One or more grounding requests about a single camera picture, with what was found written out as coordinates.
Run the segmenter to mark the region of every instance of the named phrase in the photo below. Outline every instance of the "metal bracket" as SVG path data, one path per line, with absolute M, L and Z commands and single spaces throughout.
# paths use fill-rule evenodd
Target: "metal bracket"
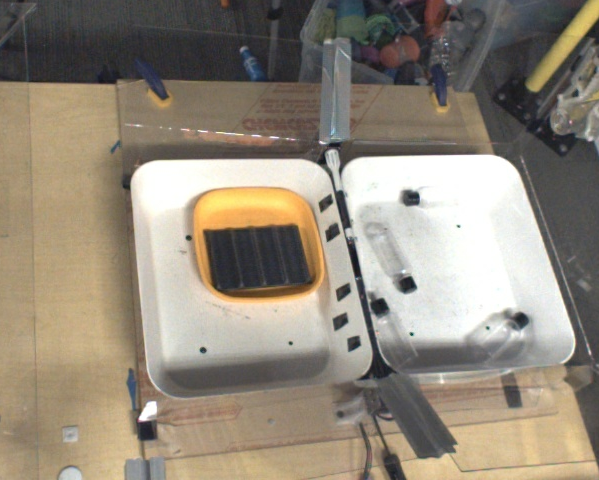
M 323 44 L 321 126 L 319 141 L 333 144 L 350 139 L 352 45 L 349 39 Z
M 578 99 L 585 100 L 598 90 L 599 46 L 594 45 L 593 39 L 588 39 L 569 69 L 543 98 L 526 88 L 525 79 L 512 78 L 496 92 L 493 99 L 525 125 L 529 133 L 559 156 L 565 156 L 584 137 L 577 137 L 575 133 L 555 133 L 551 115 L 573 101 L 576 103 Z M 594 121 L 591 122 L 586 130 L 593 128 L 595 124 Z
M 377 380 L 377 385 L 417 457 L 439 458 L 455 452 L 457 441 L 410 376 L 393 374 Z
M 166 460 L 163 457 L 128 459 L 124 468 L 125 480 L 166 480 Z

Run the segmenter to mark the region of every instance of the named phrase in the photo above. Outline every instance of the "clear plastic tube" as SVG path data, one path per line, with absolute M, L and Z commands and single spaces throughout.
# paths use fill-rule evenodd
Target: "clear plastic tube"
M 381 268 L 395 282 L 403 293 L 417 289 L 412 277 L 412 266 L 401 251 L 390 229 L 379 222 L 370 222 L 365 226 L 370 246 L 377 255 Z
M 493 362 L 519 354 L 524 345 L 524 329 L 530 323 L 525 313 L 495 313 L 468 336 L 475 359 Z
M 399 317 L 388 311 L 377 317 L 375 324 L 381 354 L 393 370 L 402 372 L 417 357 L 417 351 Z

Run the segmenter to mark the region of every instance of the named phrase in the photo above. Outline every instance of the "clear plastic sheet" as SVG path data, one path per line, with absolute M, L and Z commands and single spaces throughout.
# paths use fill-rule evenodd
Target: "clear plastic sheet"
M 169 107 L 161 109 L 147 96 L 147 86 L 143 81 L 119 84 L 126 179 L 138 165 L 157 158 L 269 158 L 268 155 L 291 158 L 298 155 L 312 161 L 319 160 L 323 153 L 318 139 L 319 85 L 222 85 L 166 80 L 174 98 Z M 217 109 L 212 98 L 204 102 L 204 95 L 208 94 L 206 88 L 212 88 L 213 98 L 226 98 L 238 104 Z M 342 144 L 343 161 L 347 163 L 354 157 L 366 155 L 492 153 L 493 150 L 507 155 L 514 149 L 507 143 L 493 144 L 476 138 L 480 135 L 476 130 L 482 123 L 478 119 L 475 122 L 475 116 L 467 110 L 470 105 L 466 103 L 466 95 L 451 92 L 450 110 L 441 115 L 429 103 L 429 94 L 428 88 L 421 87 L 353 86 L 353 139 Z M 298 115 L 315 124 L 309 130 L 295 132 L 299 139 L 291 141 L 280 139 L 280 135 L 265 135 L 266 122 L 274 128 L 283 126 L 283 119 L 289 116 L 298 119 Z M 253 116 L 258 116 L 255 121 L 251 120 Z M 249 134 L 238 135 L 244 129 L 244 123 L 254 124 L 256 128 L 247 130 Z M 217 128 L 224 131 L 209 131 Z M 212 139 L 210 144 L 203 140 L 204 136 Z M 164 154 L 172 145 L 176 148 Z M 131 216 L 129 205 L 129 222 Z M 135 311 L 139 326 L 137 335 L 140 336 L 141 310 L 137 294 Z M 194 457 L 319 443 L 359 435 L 354 426 L 341 425 L 337 407 L 341 404 L 347 406 L 348 402 L 356 400 L 362 393 L 360 386 L 324 386 L 191 400 L 173 399 L 152 386 L 145 366 L 142 366 L 145 363 L 141 344 L 138 345 L 138 354 L 141 403 L 156 400 L 159 407 L 159 439 L 144 443 L 146 457 Z M 557 367 L 548 370 L 548 373 L 525 370 L 432 375 L 422 377 L 420 382 L 422 391 L 454 433 L 455 428 L 463 426 L 555 415 L 559 409 L 555 406 L 554 389 L 568 387 L 562 382 L 563 368 Z M 289 417 L 291 413 L 309 414 L 310 417 L 299 421 Z M 374 434 L 372 428 L 367 427 L 368 432 Z M 394 423 L 386 423 L 384 430 L 388 434 L 399 434 Z M 412 452 L 406 452 L 402 458 L 413 458 L 408 453 Z M 342 466 L 333 472 L 346 470 Z
M 134 51 L 152 63 L 164 80 L 248 81 L 239 49 L 248 46 L 271 80 L 294 82 L 301 66 L 301 43 L 284 37 L 173 29 L 137 24 Z
M 0 3 L 0 80 L 28 81 L 26 19 L 36 4 Z

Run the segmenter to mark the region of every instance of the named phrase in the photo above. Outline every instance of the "wooden board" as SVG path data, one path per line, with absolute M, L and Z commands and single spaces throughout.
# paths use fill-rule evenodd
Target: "wooden board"
M 221 85 L 204 99 L 270 90 Z M 467 135 L 487 141 L 474 96 L 456 96 Z M 398 109 L 390 100 L 385 105 Z M 384 111 L 363 119 L 379 125 Z M 142 453 L 125 385 L 137 356 L 121 155 L 110 153 L 118 127 L 112 86 L 0 84 L 0 477 L 52 479 L 73 464 L 84 478 L 122 479 L 125 460 Z M 599 478 L 574 395 L 558 389 L 555 404 L 551 416 L 453 427 L 455 459 L 472 472 L 444 457 L 406 460 L 406 474 Z M 287 413 L 297 424 L 305 419 Z M 78 427 L 77 442 L 63 442 L 68 426 Z M 517 441 L 511 447 L 503 436 Z M 400 457 L 413 457 L 403 436 L 388 439 Z M 358 437 L 235 450 L 169 460 L 168 479 L 358 478 L 363 455 Z M 562 460 L 580 462 L 546 462 Z M 542 465 L 513 467 L 524 464 Z M 385 478 L 379 469 L 373 475 Z

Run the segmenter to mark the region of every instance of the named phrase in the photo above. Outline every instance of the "black cord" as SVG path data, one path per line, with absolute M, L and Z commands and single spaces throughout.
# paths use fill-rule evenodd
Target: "black cord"
M 372 446 L 370 444 L 370 439 L 368 439 L 368 434 L 366 433 L 363 423 L 359 423 L 359 430 L 361 431 L 363 442 L 366 445 L 366 464 L 363 468 L 363 476 L 361 478 L 362 480 L 368 480 L 368 478 L 370 478 L 370 469 L 372 468 Z
M 377 415 L 374 413 L 372 415 L 372 421 L 375 424 L 375 428 L 377 429 L 377 434 L 379 434 L 379 438 L 381 439 L 381 443 L 383 444 L 383 447 L 386 450 L 386 453 L 390 454 L 390 448 L 388 447 L 386 438 L 384 437 L 383 432 L 381 431 L 381 427 L 379 426 L 379 422 L 377 421 Z
M 390 478 L 390 480 L 406 480 L 406 475 L 404 474 L 403 468 L 401 467 L 401 459 L 399 459 L 399 457 L 396 454 L 390 452 L 390 448 L 388 447 L 386 438 L 383 435 L 383 432 L 381 431 L 381 426 L 377 421 L 377 412 L 378 411 L 372 413 L 372 421 L 375 424 L 377 434 L 379 434 L 379 438 L 381 439 L 381 442 L 384 447 L 383 466 L 386 468 L 388 478 Z

